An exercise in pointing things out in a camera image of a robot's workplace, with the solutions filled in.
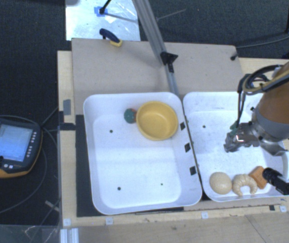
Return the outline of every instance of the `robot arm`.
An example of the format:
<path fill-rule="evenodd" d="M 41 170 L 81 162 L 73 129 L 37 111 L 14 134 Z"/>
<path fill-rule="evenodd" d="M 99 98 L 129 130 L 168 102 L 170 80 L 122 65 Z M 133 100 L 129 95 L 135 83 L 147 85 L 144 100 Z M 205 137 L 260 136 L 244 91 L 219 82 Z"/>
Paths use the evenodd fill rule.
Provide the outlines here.
<path fill-rule="evenodd" d="M 242 106 L 239 106 L 238 120 L 227 134 L 224 144 L 226 152 L 235 152 L 241 146 L 251 145 L 261 146 L 272 155 L 281 155 L 285 151 L 278 142 L 289 138 L 289 62 L 275 73 L 272 80 L 266 79 L 264 74 L 275 67 L 260 69 L 241 80 L 238 92 L 239 105 Z M 267 82 L 254 87 L 253 82 L 260 78 Z M 252 120 L 239 123 L 240 108 L 243 109 L 245 96 L 256 93 L 264 95 L 254 109 Z"/>

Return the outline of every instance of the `wooden board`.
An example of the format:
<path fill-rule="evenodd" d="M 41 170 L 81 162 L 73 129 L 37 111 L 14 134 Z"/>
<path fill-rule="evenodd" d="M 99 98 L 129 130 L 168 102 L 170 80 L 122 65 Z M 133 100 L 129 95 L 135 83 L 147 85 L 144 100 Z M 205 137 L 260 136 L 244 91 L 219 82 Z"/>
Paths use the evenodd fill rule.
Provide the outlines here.
<path fill-rule="evenodd" d="M 63 110 L 63 100 L 66 99 L 73 100 L 74 97 L 71 57 L 72 57 L 71 52 L 58 52 L 60 110 Z M 258 68 L 266 65 L 284 64 L 286 62 L 286 60 L 267 60 L 267 59 L 239 59 L 239 61 L 242 65 L 243 73 L 253 72 Z M 74 123 L 74 119 L 68 120 L 69 122 Z M 75 144 L 74 131 L 61 132 L 60 162 L 61 162 L 61 186 L 62 186 L 62 219 L 63 221 L 64 220 L 70 221 L 70 225 L 67 225 L 66 227 L 104 226 L 107 218 L 106 216 L 89 217 L 89 218 L 76 217 L 74 144 Z M 286 141 L 285 145 L 286 147 L 289 148 L 289 141 Z M 146 224 L 149 221 L 151 222 L 152 220 L 161 223 L 201 220 L 202 211 L 207 212 L 210 218 L 242 217 L 245 215 L 254 215 L 254 214 L 268 215 L 274 212 L 269 209 L 269 205 L 271 204 L 285 205 L 287 207 L 287 210 L 289 211 L 289 197 L 283 197 L 283 198 L 276 198 L 274 199 L 274 201 L 268 199 L 262 203 L 261 202 L 254 203 L 247 201 L 241 206 L 236 206 L 235 204 L 233 204 L 232 206 L 227 204 L 222 205 L 212 201 L 207 201 L 203 203 L 204 207 L 202 209 L 199 209 L 199 207 L 197 206 L 198 208 L 192 207 L 191 209 L 186 209 L 187 211 L 185 212 L 154 213 L 142 215 L 135 215 L 135 214 L 116 215 L 113 217 L 113 219 L 115 225 L 120 224 L 120 226 L 122 226 L 121 228 L 127 231 L 130 224 L 137 224 L 137 225 Z M 277 213 L 280 212 L 279 206 L 275 206 L 275 212 Z"/>
<path fill-rule="evenodd" d="M 166 43 L 174 62 L 180 98 L 193 91 L 235 91 L 242 72 L 239 60 L 230 59 L 235 47 Z M 166 71 L 149 42 L 73 39 L 72 65 L 76 114 L 83 114 L 85 99 L 93 94 L 169 91 Z"/>
<path fill-rule="evenodd" d="M 289 242 L 289 214 L 256 214 L 242 217 L 147 221 L 79 229 L 81 242 L 95 243 L 278 243 Z"/>

